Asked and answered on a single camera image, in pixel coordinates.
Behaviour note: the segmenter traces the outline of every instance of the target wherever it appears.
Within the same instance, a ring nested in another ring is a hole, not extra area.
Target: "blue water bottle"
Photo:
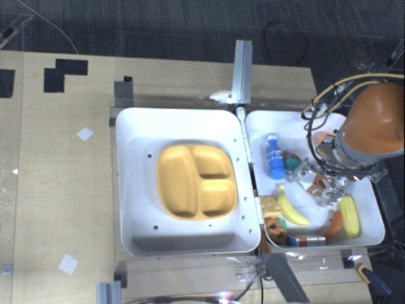
[[[269,135],[267,137],[269,148],[267,151],[267,162],[268,168],[270,169],[270,177],[273,179],[283,179],[285,178],[285,168],[283,152],[277,145],[276,135]]]

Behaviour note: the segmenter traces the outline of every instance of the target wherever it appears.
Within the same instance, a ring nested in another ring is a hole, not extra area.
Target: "bottle cap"
[[[275,139],[275,140],[277,141],[277,136],[276,136],[275,134],[270,134],[270,135],[267,137],[267,141],[270,141],[271,139]]]

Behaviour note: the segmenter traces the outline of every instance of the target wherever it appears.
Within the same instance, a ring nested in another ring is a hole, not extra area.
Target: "black square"
[[[54,68],[46,68],[44,72],[44,92],[65,92],[65,76],[56,74]]]
[[[11,98],[14,92],[14,70],[0,70],[0,98]]]
[[[87,75],[88,61],[56,59],[56,74]]]

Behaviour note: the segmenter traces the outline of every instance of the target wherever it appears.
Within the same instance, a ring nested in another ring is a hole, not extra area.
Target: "white tape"
[[[74,259],[70,255],[65,255],[59,265],[59,269],[66,272],[69,275],[73,275],[77,266],[78,260]]]
[[[94,132],[86,127],[85,129],[82,129],[79,133],[77,133],[77,136],[83,141],[87,141],[93,134]]]
[[[212,95],[209,96],[209,98],[221,104],[232,104],[232,98],[230,97],[231,93],[231,90],[220,90],[214,92]]]

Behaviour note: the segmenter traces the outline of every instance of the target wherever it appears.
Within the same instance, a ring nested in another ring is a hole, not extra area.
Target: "metal bracket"
[[[287,303],[310,303],[291,270],[285,253],[264,253],[260,257]]]
[[[252,92],[252,41],[236,41],[232,103],[251,102]]]
[[[5,47],[7,43],[24,27],[24,25],[33,19],[34,15],[20,15],[8,27],[0,33],[0,49]]]
[[[121,282],[111,284],[99,282],[97,284],[97,304],[122,304]]]

